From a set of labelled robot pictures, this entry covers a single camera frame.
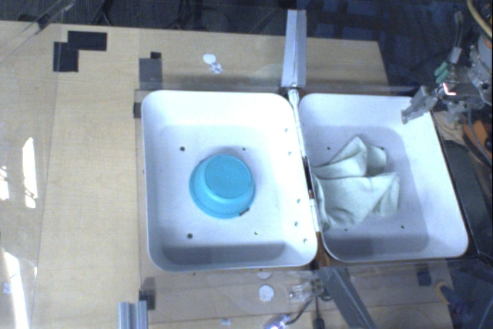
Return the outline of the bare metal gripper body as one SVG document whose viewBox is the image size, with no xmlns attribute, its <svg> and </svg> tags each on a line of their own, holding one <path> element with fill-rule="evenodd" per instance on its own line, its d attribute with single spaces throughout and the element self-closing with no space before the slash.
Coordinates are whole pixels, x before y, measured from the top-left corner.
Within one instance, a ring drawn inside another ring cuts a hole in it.
<svg viewBox="0 0 493 329">
<path fill-rule="evenodd" d="M 464 65 L 448 65 L 438 80 L 439 97 L 448 106 L 481 109 L 492 105 L 491 67 L 480 58 Z"/>
</svg>

